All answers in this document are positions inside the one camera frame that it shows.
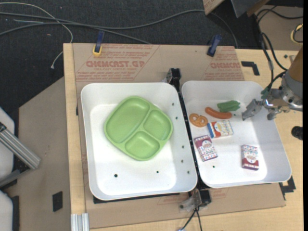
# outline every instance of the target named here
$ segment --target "gray carpet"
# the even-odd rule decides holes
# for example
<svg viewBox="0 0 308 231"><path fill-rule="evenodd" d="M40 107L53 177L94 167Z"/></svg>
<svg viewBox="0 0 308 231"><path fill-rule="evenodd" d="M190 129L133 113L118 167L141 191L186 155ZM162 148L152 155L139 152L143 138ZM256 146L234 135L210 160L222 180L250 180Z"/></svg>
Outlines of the gray carpet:
<svg viewBox="0 0 308 231"><path fill-rule="evenodd" d="M100 26L136 26L153 22L186 10L203 9L202 0L0 0L37 5L56 18ZM271 5L303 7L303 0L271 0ZM0 4L0 12L47 16L37 8L19 4ZM122 34L152 44L206 45L215 34L222 35L221 45L235 45L234 38L223 19L233 31L238 48L258 49L255 40L256 23L245 14L236 18L230 0L225 0L212 14L186 13L159 24ZM0 14L0 33L29 23L18 20L46 21ZM94 43L98 31L68 26L73 42ZM60 57L51 69L62 44L70 34L62 26L36 26L0 34L0 107L7 113L18 109L63 76ZM106 43L139 43L136 40L106 33Z"/></svg>

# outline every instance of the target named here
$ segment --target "cable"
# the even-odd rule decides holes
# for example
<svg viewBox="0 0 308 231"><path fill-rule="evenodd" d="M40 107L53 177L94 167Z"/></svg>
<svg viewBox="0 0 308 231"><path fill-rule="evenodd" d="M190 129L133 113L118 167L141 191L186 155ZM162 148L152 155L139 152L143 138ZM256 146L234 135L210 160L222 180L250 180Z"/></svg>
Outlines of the cable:
<svg viewBox="0 0 308 231"><path fill-rule="evenodd" d="M188 223L191 221L191 219L193 218L193 216L194 216L194 214L196 213L196 209L194 209L193 210L193 213L192 213L192 215L189 217L189 219L187 220L187 222L185 223L185 225L181 228L181 229L179 229L179 231L182 231L184 228L186 228L186 226L188 225Z"/></svg>
<svg viewBox="0 0 308 231"><path fill-rule="evenodd" d="M198 221L199 221L200 231L203 231L203 230L202 230L201 219L200 219L200 215L199 215L199 207L196 209L196 212L197 212L197 216L198 216Z"/></svg>
<svg viewBox="0 0 308 231"><path fill-rule="evenodd" d="M210 15L214 15L215 17L219 18L225 25L226 27L228 28L228 30L230 31L232 37L233 37L233 40L235 42L235 47L238 49L239 48L239 45L237 43L237 40L236 40L236 37L235 37L235 34L233 33L233 31L231 30L231 28L229 27L229 25L221 18L219 17L217 14L214 14L214 13L210 13Z"/></svg>
<svg viewBox="0 0 308 231"><path fill-rule="evenodd" d="M260 19L259 19L258 17L259 17L259 15L260 15L264 10L259 11L258 14L257 14L257 25L259 25L261 19L262 19L265 15L267 15L270 11L273 11L273 9L275 9L276 7L277 7L277 5L275 5L275 6L272 7L271 9L268 9L268 10L260 17Z"/></svg>
<svg viewBox="0 0 308 231"><path fill-rule="evenodd" d="M269 12L272 12L272 13L274 13L274 14L278 15L279 17L282 17L282 18L284 18L284 19L288 19L288 20L295 20L295 19L301 19L301 18L304 18L303 16L296 16L296 17L289 17L289 16L285 16L285 15L282 15L282 14L280 14L280 13L278 13L278 12L276 12L276 11L272 10L272 9L263 9L263 10L260 10L260 11L258 12L258 14L259 14L259 13L261 13L261 12L263 12L263 11L269 11Z"/></svg>
<svg viewBox="0 0 308 231"><path fill-rule="evenodd" d="M137 28L141 28L141 27L146 27L146 26L152 26L154 24L169 20L171 18L174 18L176 16L185 14L185 13L193 13L193 12L205 12L204 10L199 10L199 9L195 9L195 10L186 10L171 16L168 16L166 18L151 22L151 23L147 23L147 24L143 24L143 25L139 25L139 26L127 26L127 27L109 27L109 26L94 26L94 25L88 25L88 24L82 24L82 23L77 23L77 22L73 22L73 21L69 21L69 20L64 20L64 19L59 19L59 18L49 18L49 17L44 17L44 16L37 16L37 15L28 15L28 14L19 14L19 13L6 13L6 12L0 12L0 14L3 15L9 15L9 16L20 16L20 17L28 17L28 18L37 18L37 19L45 19L45 20L57 20L57 21L61 21L61 22L67 22L67 23L74 23L74 24L79 24L81 26L87 26L87 27L96 27L96 28L100 28L100 29L108 29L108 30L129 30L129 29L137 29ZM232 34L232 37L234 39L234 43L236 48L238 48L238 43L235 37L235 34L233 33L233 31L231 30L231 28L229 27L229 25L218 15L211 13L213 16L217 17L219 20L221 20L226 27L228 28L228 30L230 31L230 33Z"/></svg>
<svg viewBox="0 0 308 231"><path fill-rule="evenodd" d="M268 84L267 89L270 90L275 80L277 80L278 78L281 78L285 73L286 71L283 71L280 74L278 74L275 78L273 78L273 80Z"/></svg>
<svg viewBox="0 0 308 231"><path fill-rule="evenodd" d="M53 19L55 19L55 17L53 16L53 15L51 15L50 13L48 13L46 10L44 10L43 8L41 8L41 7L39 7L39 6L36 6L36 5L34 5L34 4L29 4L29 3L23 3L23 2L0 2L0 5L2 5L2 4L20 4L20 5L26 5L26 6L32 6L32 7L34 7L34 8L37 8L37 9L39 9L39 10L42 10L44 13L46 13L47 15L49 15L51 18L53 18ZM68 32L69 32L69 34L71 35L71 40L70 40L70 42L69 43L72 43L73 42L73 33L71 32L71 30L70 29L68 29L67 28L67 26L65 26L65 25L62 25ZM60 52L58 55L57 55L57 57L53 60L53 62L52 62L52 65L51 65L51 68L52 69L54 69L54 64L55 64L55 62L58 60L58 58L61 56L63 54L63 51L62 52Z"/></svg>
<svg viewBox="0 0 308 231"><path fill-rule="evenodd" d="M192 218L193 218L193 216L195 215L195 213L197 213L197 216L198 216L200 231L203 231L203 230L202 230L201 219L200 219L200 215L199 215L199 207L197 207L197 208L195 208L195 209L193 210L192 215L189 217L189 219L187 220L187 222L185 223L185 225L184 225L181 229L179 229L179 231L182 231L182 230L184 230L184 228L186 228L186 226L187 226L188 223L192 220Z"/></svg>
<svg viewBox="0 0 308 231"><path fill-rule="evenodd" d="M60 23L58 23L58 22L48 22L48 23L30 24L30 25L15 27L15 28L9 29L9 30L7 30L7 31L1 32L1 33L0 33L0 36L2 36L2 35L4 35L4 34L7 34L7 33L10 33L10 32L17 31L17 30L29 28L29 27L34 27L34 26L47 26L47 25L83 26L83 27L89 27L89 28L92 28L92 29L95 29L95 30L102 30L102 29L99 28L99 27L94 27L94 26L90 26L90 25L86 25L86 24L80 24L80 23L61 22L61 24L60 24ZM116 35L119 35L119 36L122 36L122 37L126 37L126 38L129 38L129 39L133 39L133 40L136 40L136 41L145 43L145 44L151 44L151 43L149 43L149 42L147 42L147 41L144 41L144 40L141 40L141 39L138 39L138 38L135 38L135 37L131 37L131 36L128 36L128 35L125 35L125 34L122 34L122 33L117 33L117 32L113 32L113 31L105 30L105 29L104 29L103 31L108 32L108 33L112 33L112 34L116 34Z"/></svg>
<svg viewBox="0 0 308 231"><path fill-rule="evenodd" d="M296 25L295 29L291 32L291 40L292 42L296 43L296 44L299 44L299 45L302 45L303 41L298 41L295 39L295 34L301 29L304 27L304 23L300 23L298 25Z"/></svg>
<svg viewBox="0 0 308 231"><path fill-rule="evenodd" d="M274 51L274 48L273 48L273 46L272 46L272 44L271 44L271 41L270 41L269 37L268 37L265 33L260 33L260 36L264 36L265 39L267 40L267 42L268 42L268 44L269 44L269 47L270 47L270 50L271 50L271 52L272 52L272 54L273 54L273 57L274 57L275 62L277 63L277 65L278 65L281 69L287 70L287 69L286 69L284 66L282 66L282 65L280 64L280 62L278 61L278 59L277 59L277 57L276 57L276 54L275 54L275 51Z"/></svg>

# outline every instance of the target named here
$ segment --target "green pepper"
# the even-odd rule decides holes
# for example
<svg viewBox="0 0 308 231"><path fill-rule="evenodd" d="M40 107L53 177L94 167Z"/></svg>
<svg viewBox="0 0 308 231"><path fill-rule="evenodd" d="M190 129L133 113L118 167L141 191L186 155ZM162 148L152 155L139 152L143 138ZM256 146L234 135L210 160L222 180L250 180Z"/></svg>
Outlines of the green pepper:
<svg viewBox="0 0 308 231"><path fill-rule="evenodd" d="M218 103L217 107L219 108L220 112L230 112L230 111L236 111L240 108L239 102L235 100L223 102L223 103Z"/></svg>

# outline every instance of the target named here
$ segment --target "green divided plate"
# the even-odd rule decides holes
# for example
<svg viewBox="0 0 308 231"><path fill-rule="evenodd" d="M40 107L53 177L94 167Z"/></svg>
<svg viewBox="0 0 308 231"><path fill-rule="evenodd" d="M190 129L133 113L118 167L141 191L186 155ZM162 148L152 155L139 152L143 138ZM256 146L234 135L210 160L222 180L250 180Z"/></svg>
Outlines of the green divided plate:
<svg viewBox="0 0 308 231"><path fill-rule="evenodd" d="M104 124L108 140L125 154L141 161L157 155L169 140L172 130L170 118L138 96L119 103Z"/></svg>

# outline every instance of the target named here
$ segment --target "toy sausage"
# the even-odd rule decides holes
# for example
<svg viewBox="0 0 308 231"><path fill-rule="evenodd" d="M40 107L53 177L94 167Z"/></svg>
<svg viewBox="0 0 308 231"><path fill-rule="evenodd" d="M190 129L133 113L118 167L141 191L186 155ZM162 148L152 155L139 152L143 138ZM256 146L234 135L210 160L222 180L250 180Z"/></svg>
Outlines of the toy sausage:
<svg viewBox="0 0 308 231"><path fill-rule="evenodd" d="M231 112L219 112L210 107L206 107L205 112L209 114L210 116L218 118L218 119L230 119L232 117Z"/></svg>

